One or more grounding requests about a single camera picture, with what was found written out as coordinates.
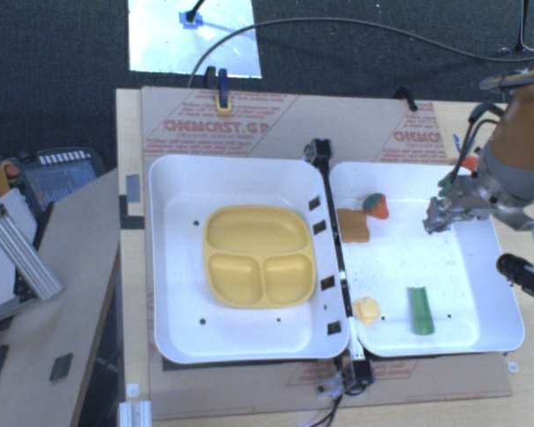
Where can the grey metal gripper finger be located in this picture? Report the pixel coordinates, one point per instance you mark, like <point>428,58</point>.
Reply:
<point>451,218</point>
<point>432,214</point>

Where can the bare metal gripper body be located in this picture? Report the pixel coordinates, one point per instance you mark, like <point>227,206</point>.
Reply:
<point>471,200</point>

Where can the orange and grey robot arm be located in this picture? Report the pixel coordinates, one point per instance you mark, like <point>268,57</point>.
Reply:
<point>525,123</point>

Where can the orange toy piece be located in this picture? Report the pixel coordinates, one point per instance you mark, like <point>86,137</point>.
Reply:
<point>470,163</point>

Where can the white plastic tray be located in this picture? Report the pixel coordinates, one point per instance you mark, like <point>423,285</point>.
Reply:
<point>409,260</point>
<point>182,256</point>

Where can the red toy strawberry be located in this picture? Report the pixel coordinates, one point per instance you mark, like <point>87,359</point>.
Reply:
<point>376,207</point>

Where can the brown toy toast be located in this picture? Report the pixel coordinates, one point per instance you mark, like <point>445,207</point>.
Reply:
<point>352,226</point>

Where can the green toy celery stick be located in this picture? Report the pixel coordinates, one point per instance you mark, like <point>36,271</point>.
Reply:
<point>420,311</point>

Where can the thin black and white rod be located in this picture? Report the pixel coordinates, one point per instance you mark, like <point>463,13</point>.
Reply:
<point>334,234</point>

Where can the pale yellow toy food piece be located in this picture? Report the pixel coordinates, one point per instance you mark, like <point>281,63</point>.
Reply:
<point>366,310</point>

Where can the yellow divided plate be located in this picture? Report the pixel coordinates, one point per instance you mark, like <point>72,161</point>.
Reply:
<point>258,256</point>

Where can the brown cardboard board red print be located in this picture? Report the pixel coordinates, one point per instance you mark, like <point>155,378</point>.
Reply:
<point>267,123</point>

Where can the black cylinder on white bracket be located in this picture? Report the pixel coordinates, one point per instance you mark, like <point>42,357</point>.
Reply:
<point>523,271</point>

